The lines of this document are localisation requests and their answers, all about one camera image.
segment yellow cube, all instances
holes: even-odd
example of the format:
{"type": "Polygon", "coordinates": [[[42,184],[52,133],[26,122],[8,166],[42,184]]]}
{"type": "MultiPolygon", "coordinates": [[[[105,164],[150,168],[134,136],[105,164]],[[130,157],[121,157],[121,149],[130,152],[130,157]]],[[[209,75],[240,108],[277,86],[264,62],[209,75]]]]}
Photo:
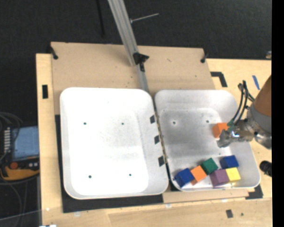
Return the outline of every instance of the yellow cube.
{"type": "Polygon", "coordinates": [[[231,183],[241,179],[239,171],[236,167],[227,168],[225,170],[231,183]]]}

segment block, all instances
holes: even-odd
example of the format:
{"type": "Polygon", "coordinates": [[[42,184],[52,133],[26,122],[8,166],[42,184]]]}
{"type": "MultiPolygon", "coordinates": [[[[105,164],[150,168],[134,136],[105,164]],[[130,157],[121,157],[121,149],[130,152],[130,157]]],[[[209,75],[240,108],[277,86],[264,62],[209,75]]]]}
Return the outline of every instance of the block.
{"type": "Polygon", "coordinates": [[[192,180],[192,184],[196,184],[197,182],[203,180],[204,178],[207,177],[206,172],[203,170],[201,166],[197,166],[194,169],[190,171],[192,175],[194,176],[194,180],[192,180]]]}
{"type": "Polygon", "coordinates": [[[225,169],[215,170],[209,175],[209,177],[214,187],[223,185],[229,182],[229,177],[225,169]]]}
{"type": "Polygon", "coordinates": [[[207,175],[219,168],[212,158],[209,158],[208,160],[204,161],[200,166],[207,175]]]}
{"type": "Polygon", "coordinates": [[[175,180],[180,187],[183,187],[185,184],[191,182],[194,179],[195,179],[194,176],[192,175],[192,173],[188,168],[178,172],[177,175],[175,176],[175,180]]]}
{"type": "Polygon", "coordinates": [[[226,171],[227,176],[229,178],[229,181],[231,183],[241,179],[239,171],[238,171],[238,169],[236,167],[227,168],[227,169],[225,169],[225,171],[226,171]]]}
{"type": "Polygon", "coordinates": [[[227,123],[217,123],[213,126],[213,135],[215,138],[219,138],[220,134],[222,133],[222,130],[228,130],[227,123]]]}
{"type": "Polygon", "coordinates": [[[238,167],[239,166],[237,158],[235,157],[235,155],[223,157],[220,160],[220,164],[221,164],[221,168],[222,169],[238,167]]]}

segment black floor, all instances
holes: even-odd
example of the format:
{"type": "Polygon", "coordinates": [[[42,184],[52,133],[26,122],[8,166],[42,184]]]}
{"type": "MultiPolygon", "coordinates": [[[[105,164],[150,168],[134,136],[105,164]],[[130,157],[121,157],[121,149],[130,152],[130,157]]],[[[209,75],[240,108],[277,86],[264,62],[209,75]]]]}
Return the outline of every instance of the black floor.
{"type": "MultiPolygon", "coordinates": [[[[107,0],[99,1],[104,36],[96,0],[0,0],[0,111],[37,125],[35,55],[51,41],[121,44],[107,0]]],[[[138,45],[202,47],[209,58],[265,59],[272,50],[272,0],[124,2],[131,19],[159,13],[133,23],[138,45]]],[[[36,180],[15,188],[25,212],[38,210],[36,180]]],[[[15,191],[0,186],[0,218],[18,212],[15,191]]]]}

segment green cube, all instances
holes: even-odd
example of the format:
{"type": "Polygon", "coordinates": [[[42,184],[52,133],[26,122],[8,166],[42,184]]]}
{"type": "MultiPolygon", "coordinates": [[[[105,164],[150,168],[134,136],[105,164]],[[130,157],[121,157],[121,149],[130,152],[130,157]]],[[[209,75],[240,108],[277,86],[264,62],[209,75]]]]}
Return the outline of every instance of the green cube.
{"type": "Polygon", "coordinates": [[[201,164],[201,167],[206,172],[207,175],[218,169],[217,164],[212,158],[209,158],[208,160],[204,161],[201,164]]]}

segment white tray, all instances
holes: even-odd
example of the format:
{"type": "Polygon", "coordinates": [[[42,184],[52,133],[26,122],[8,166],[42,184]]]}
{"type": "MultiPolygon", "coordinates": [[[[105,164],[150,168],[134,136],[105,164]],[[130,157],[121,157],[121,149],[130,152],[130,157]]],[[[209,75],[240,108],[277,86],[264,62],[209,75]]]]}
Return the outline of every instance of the white tray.
{"type": "Polygon", "coordinates": [[[238,105],[232,94],[224,90],[162,90],[155,96],[160,130],[167,155],[172,183],[181,191],[216,188],[252,188],[260,182],[260,173],[249,142],[234,142],[219,148],[213,126],[228,122],[238,105]],[[192,169],[213,158],[220,168],[223,156],[235,155],[241,180],[213,187],[210,177],[182,188],[173,179],[185,168],[192,169]]]}
{"type": "Polygon", "coordinates": [[[169,183],[151,96],[68,88],[60,96],[66,192],[75,199],[156,195],[169,183]]]}

